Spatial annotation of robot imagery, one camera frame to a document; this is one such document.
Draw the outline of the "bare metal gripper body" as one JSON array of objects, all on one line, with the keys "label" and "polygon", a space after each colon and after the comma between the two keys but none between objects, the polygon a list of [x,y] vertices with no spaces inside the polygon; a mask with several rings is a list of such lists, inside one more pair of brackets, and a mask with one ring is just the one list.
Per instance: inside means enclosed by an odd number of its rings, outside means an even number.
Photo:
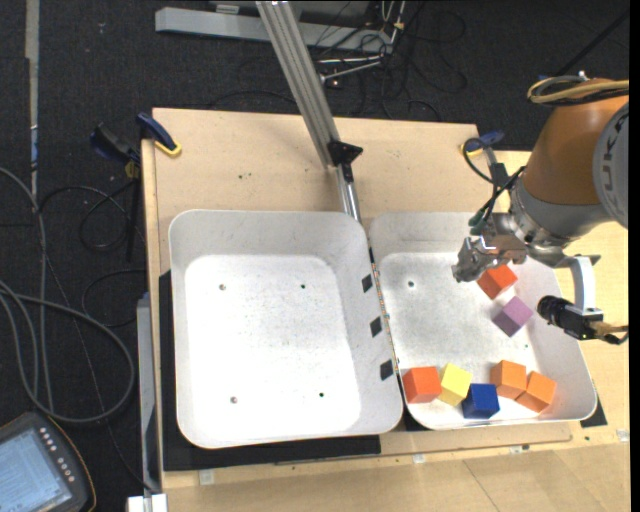
[{"label": "bare metal gripper body", "polygon": [[480,253],[491,261],[522,264],[530,257],[547,266],[564,258],[569,239],[542,227],[526,213],[492,213],[480,234]]}]

